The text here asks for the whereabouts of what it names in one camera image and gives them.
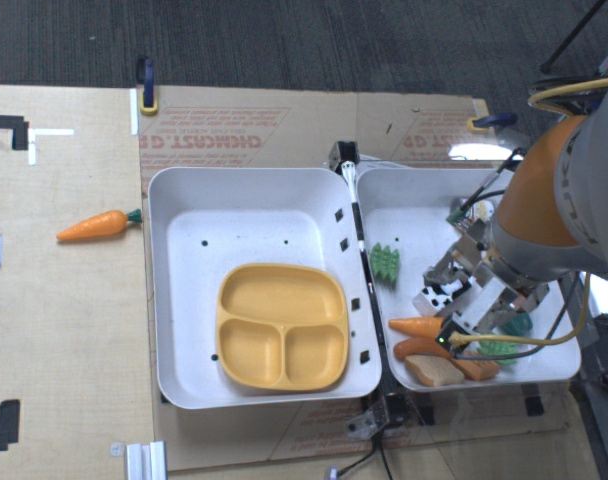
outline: white tape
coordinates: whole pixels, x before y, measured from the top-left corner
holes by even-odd
[[[131,89],[131,135],[137,135],[138,118],[137,118],[137,89]]]
[[[28,129],[28,165],[35,165],[37,162],[37,151],[35,147],[35,130]]]
[[[75,135],[72,128],[33,128],[35,135]]]

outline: yellow cable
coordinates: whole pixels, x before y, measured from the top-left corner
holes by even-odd
[[[528,104],[531,106],[535,106],[536,103],[539,103],[540,101],[545,100],[547,98],[551,98],[553,96],[560,96],[562,94],[573,94],[575,92],[591,91],[593,89],[603,89],[604,87],[608,87],[608,77],[600,78],[598,80],[590,80],[588,82],[581,82],[578,84],[562,85],[560,87],[554,87],[553,89],[547,89],[545,91],[540,91],[533,94],[528,99]]]
[[[533,103],[531,105],[531,107],[539,108],[540,110],[548,110],[550,112],[555,112],[556,114],[562,114],[567,117],[574,115],[573,112],[571,112],[570,110],[566,110],[565,108],[551,105],[550,103]]]
[[[522,336],[508,336],[505,334],[478,334],[478,335],[468,335],[461,334],[457,331],[452,333],[448,341],[449,343],[455,347],[461,347],[466,345],[467,343],[471,343],[472,341],[510,341],[513,343],[523,343],[526,345],[559,345],[560,343],[564,343],[565,341],[574,338],[579,334],[586,323],[586,317],[588,316],[588,298],[590,295],[590,285],[591,285],[591,274],[586,273],[586,278],[584,280],[584,293],[582,294],[582,307],[580,309],[580,316],[577,321],[575,327],[565,336],[561,336],[555,339],[545,339],[545,338],[524,338]]]

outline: toy bread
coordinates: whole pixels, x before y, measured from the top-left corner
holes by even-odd
[[[413,354],[404,358],[404,365],[425,386],[461,384],[465,378],[459,368],[443,357]]]

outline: metal bracket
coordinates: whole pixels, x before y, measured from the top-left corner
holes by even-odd
[[[129,444],[124,457],[126,480],[166,480],[164,441]]]
[[[362,414],[346,421],[346,433],[350,438],[366,440],[382,430],[401,427],[410,418],[407,393],[380,394]]]
[[[11,148],[15,151],[28,149],[28,122],[23,116],[0,115],[0,128],[13,130]]]
[[[357,142],[338,141],[333,144],[333,149],[328,155],[328,168],[341,176],[344,162],[353,162],[355,165],[360,162]]]
[[[20,401],[4,400],[0,404],[0,452],[8,450],[8,445],[19,442]]]

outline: gray carpet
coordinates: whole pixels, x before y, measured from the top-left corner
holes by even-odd
[[[156,83],[465,94],[515,112],[537,138],[556,118],[532,83],[592,75],[608,54],[608,0],[0,0],[0,84]]]

